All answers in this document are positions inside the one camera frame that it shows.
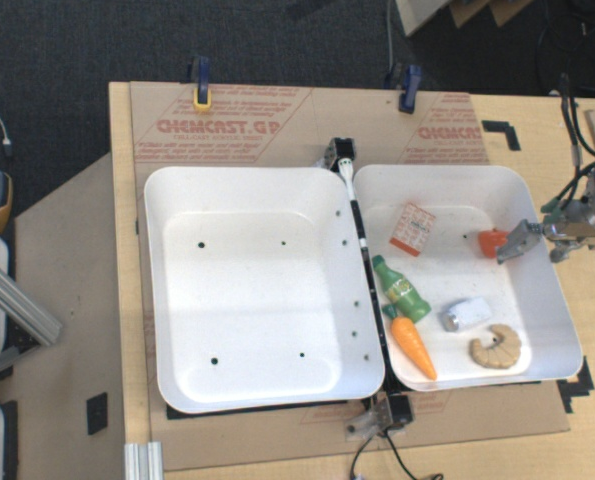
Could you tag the green plastic bottle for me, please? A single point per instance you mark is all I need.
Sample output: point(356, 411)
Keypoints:
point(403, 290)

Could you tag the orange carrot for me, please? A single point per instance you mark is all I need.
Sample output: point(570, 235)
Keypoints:
point(412, 343)

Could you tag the orange and white carton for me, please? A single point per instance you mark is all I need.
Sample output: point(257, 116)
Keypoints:
point(412, 229)

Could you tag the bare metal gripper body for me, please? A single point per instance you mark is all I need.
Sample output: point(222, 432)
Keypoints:
point(582, 220)

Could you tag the beige croissant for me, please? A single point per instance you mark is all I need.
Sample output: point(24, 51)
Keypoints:
point(499, 355)

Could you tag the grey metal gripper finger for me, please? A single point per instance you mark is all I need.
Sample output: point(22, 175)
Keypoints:
point(519, 240)
point(564, 252)

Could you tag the white and silver can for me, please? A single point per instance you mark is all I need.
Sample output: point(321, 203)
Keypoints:
point(469, 313)

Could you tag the orange plastic bottle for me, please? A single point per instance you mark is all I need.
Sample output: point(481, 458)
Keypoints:
point(489, 243)

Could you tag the white plastic tray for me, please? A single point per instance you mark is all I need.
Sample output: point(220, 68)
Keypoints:
point(257, 293)
point(457, 278)

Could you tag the thin black and white rod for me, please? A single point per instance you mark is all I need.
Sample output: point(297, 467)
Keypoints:
point(360, 228)

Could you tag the brown cardboard board red print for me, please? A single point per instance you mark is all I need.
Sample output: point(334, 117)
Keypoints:
point(287, 118)

